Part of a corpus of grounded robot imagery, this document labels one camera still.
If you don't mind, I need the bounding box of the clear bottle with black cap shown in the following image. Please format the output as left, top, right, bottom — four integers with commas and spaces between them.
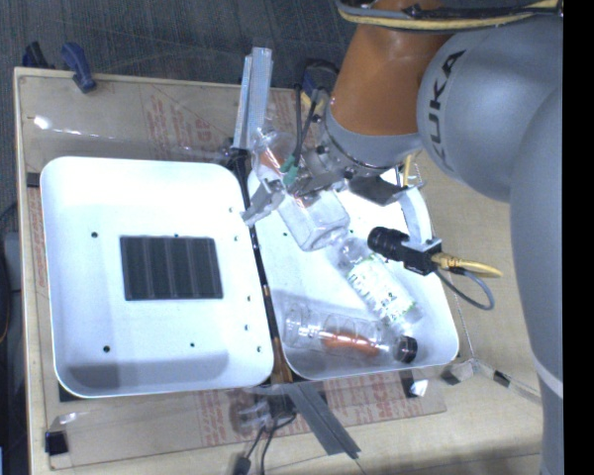
282, 308, 420, 365

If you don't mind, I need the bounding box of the brown cardboard board red print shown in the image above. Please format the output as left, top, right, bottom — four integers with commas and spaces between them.
18, 74, 449, 470

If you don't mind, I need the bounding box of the thin black and white rod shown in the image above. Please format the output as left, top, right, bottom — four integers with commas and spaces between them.
227, 149, 294, 385

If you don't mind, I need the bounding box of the black cylinder on white bracket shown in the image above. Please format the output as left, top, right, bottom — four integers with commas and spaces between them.
366, 185, 445, 277

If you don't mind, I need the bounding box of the white plastic tray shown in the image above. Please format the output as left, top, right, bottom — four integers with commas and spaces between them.
247, 160, 460, 383
39, 154, 276, 399

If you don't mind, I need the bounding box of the clear bottle green white label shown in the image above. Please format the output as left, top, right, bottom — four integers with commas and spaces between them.
336, 237, 425, 326

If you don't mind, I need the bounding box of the black block with thin wires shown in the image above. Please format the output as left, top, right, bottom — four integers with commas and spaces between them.
221, 146, 251, 170
255, 388, 299, 419

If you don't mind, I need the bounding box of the black ribbed rectangular panel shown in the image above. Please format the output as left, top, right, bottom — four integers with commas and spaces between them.
119, 235, 225, 302

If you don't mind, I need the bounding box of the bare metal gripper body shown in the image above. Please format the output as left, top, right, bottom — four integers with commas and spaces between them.
287, 139, 403, 206

